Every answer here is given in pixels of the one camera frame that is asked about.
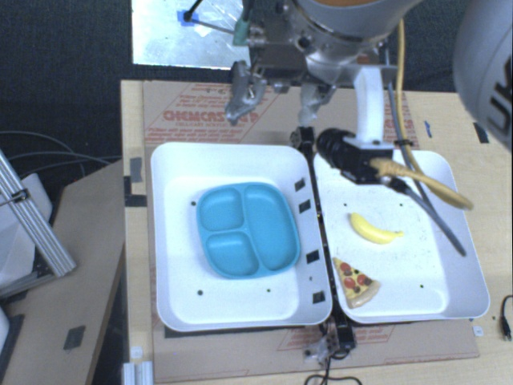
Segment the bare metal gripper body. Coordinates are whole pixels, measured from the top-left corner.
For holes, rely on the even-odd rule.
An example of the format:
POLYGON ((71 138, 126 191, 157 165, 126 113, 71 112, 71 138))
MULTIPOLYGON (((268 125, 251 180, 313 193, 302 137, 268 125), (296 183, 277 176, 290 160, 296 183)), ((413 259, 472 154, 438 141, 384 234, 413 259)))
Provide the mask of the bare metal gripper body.
POLYGON ((359 71, 373 69, 383 82, 387 66, 378 58, 374 40, 346 36, 317 22, 294 0, 249 28, 254 78, 283 88, 305 83, 350 87, 359 71))

